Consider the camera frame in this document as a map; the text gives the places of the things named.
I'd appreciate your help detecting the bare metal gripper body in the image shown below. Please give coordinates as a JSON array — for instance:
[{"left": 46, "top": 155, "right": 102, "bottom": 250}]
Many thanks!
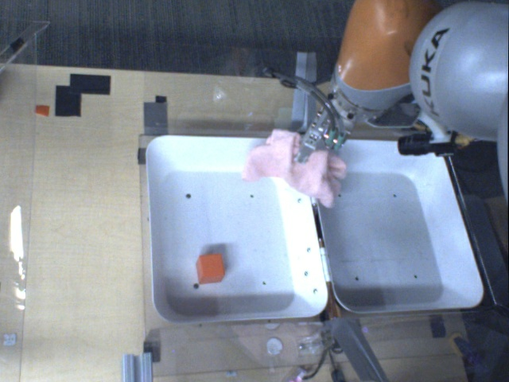
[{"left": 303, "top": 92, "right": 359, "bottom": 152}]

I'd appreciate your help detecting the pink cloth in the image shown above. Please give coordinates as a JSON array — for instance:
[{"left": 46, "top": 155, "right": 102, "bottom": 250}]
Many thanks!
[{"left": 241, "top": 128, "right": 348, "bottom": 209}]

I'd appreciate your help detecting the white plastic tray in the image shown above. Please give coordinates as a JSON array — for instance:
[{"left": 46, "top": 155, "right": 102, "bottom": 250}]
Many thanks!
[
  {"left": 145, "top": 134, "right": 329, "bottom": 325},
  {"left": 316, "top": 138, "right": 485, "bottom": 314}
]

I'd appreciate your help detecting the orange cube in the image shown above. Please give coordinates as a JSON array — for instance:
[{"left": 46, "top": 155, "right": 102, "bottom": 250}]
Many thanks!
[{"left": 195, "top": 252, "right": 227, "bottom": 285}]

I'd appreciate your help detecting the black cylinder on white bracket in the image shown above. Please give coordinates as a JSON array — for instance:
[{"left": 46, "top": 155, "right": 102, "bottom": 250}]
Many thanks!
[{"left": 397, "top": 114, "right": 459, "bottom": 158}]

